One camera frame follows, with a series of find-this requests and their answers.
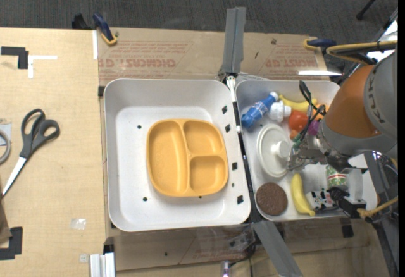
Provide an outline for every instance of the scissors blade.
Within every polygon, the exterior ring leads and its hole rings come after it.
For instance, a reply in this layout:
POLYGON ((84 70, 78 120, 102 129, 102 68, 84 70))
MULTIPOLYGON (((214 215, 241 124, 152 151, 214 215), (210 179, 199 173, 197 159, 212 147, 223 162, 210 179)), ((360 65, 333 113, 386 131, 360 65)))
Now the scissors blade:
POLYGON ((25 162, 27 161, 24 157, 19 157, 17 164, 15 165, 13 171, 11 172, 10 177, 8 178, 7 184, 3 190, 3 196, 6 195, 6 192, 9 190, 11 185, 14 183, 15 178, 17 178, 18 174, 20 173, 21 169, 23 169, 25 162))

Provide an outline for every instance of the black scissors handle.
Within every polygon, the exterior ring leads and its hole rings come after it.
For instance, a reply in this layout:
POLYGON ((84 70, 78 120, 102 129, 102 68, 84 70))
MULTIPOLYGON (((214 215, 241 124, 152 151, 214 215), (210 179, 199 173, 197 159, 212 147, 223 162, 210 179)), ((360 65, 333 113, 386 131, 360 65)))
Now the black scissors handle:
POLYGON ((58 122, 54 120, 45 120, 45 113, 40 108, 33 109, 25 115, 21 125, 21 135, 23 137, 23 149, 21 150, 20 157, 28 159, 42 144, 59 136, 61 130, 58 122), (34 121, 30 133, 25 133, 25 127, 29 119, 36 113, 39 113, 38 118, 34 121), (49 135, 45 132, 49 128, 55 130, 49 135))

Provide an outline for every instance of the scissors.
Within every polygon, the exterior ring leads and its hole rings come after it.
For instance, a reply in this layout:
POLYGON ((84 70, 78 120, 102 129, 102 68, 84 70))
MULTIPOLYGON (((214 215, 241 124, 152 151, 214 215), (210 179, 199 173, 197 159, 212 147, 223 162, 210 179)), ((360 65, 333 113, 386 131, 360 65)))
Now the scissors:
POLYGON ((23 149, 21 150, 20 157, 18 158, 17 164, 15 165, 13 171, 11 172, 10 177, 6 183, 6 186, 3 190, 3 196, 6 195, 7 191, 11 185, 16 180, 18 174, 23 169, 25 163, 30 159, 32 154, 45 142, 55 139, 59 136, 61 130, 59 128, 58 122, 54 120, 46 120, 45 113, 43 110, 37 108, 33 109, 27 115, 25 115, 23 122, 21 124, 21 135, 23 137, 23 149), (35 119, 31 127, 31 132, 26 134, 25 129, 27 123, 35 114, 39 113, 39 116, 35 119), (45 135, 45 132, 53 128, 54 131, 49 135, 45 135))

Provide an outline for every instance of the blue water bottle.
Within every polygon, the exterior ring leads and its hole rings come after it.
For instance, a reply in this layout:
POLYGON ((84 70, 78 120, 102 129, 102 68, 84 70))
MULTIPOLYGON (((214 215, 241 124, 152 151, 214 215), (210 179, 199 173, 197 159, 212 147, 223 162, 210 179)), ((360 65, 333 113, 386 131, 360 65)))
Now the blue water bottle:
POLYGON ((276 92, 271 92, 269 96, 261 101, 255 103, 246 114, 242 115, 242 126, 244 128, 250 128, 257 120, 260 120, 264 114, 266 114, 271 105, 278 100, 276 92))

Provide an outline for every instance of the white pot lid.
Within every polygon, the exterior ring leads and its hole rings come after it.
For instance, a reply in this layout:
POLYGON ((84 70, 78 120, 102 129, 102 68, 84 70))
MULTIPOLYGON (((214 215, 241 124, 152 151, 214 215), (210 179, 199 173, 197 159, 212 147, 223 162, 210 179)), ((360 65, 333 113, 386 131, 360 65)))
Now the white pot lid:
POLYGON ((257 149, 264 171, 275 178, 283 177, 287 173, 290 148, 290 139, 282 127, 277 124, 263 127, 258 136, 257 149))

